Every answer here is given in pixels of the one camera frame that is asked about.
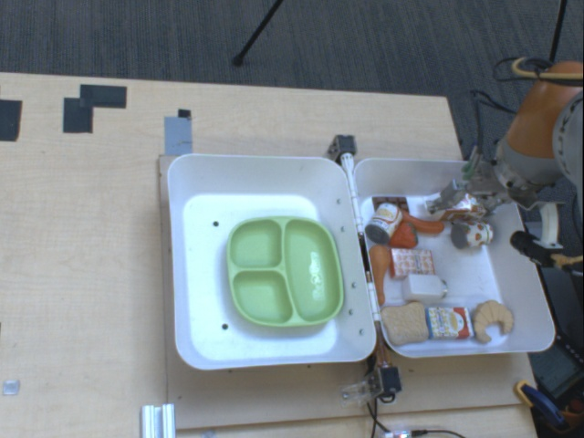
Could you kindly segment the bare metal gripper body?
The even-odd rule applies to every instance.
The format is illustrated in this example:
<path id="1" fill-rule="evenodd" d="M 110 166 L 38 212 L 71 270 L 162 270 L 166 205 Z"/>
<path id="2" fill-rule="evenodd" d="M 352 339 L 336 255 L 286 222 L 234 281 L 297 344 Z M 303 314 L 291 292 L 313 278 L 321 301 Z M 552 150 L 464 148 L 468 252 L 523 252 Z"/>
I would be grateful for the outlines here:
<path id="1" fill-rule="evenodd" d="M 462 169 L 462 187 L 479 201 L 481 194 L 501 193 L 507 203 L 532 209 L 538 202 L 539 187 L 503 162 L 468 162 Z"/>

